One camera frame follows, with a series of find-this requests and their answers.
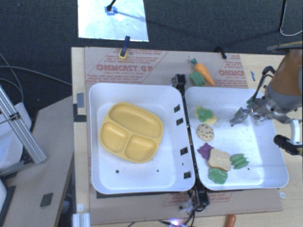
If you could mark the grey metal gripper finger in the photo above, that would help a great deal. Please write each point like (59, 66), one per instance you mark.
(239, 117)
(258, 120)

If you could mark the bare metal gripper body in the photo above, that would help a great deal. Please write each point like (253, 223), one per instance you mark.
(267, 110)

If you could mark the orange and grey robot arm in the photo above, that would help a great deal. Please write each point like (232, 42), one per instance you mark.
(288, 74)

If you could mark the white plastic tray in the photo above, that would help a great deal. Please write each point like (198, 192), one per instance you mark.
(165, 164)
(248, 145)

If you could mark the green and yellow toy vegetable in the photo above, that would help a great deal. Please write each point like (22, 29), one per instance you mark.
(204, 115)

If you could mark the beige chocolate chip biscuit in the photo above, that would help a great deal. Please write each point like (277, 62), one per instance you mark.
(205, 132)

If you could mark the green pea pods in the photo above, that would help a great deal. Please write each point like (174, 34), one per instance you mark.
(197, 78)
(239, 161)

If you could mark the beige bread slice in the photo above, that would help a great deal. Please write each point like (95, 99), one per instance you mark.
(219, 160)

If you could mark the purple grapes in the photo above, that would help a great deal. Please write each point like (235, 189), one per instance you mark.
(204, 151)

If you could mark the thin black rod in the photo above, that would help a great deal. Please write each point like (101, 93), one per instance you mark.
(189, 131)

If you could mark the orange carrot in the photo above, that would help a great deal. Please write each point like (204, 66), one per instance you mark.
(204, 72)

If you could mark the green lettuce leaf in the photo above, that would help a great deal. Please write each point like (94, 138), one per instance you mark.
(217, 176)

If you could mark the brown cardboard board, red print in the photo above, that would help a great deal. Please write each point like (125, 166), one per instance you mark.
(151, 65)

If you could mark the yellow divided plate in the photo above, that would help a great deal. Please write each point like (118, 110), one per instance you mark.
(131, 131)

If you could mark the black cylinder on white bracket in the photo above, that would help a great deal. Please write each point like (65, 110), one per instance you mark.
(285, 143)

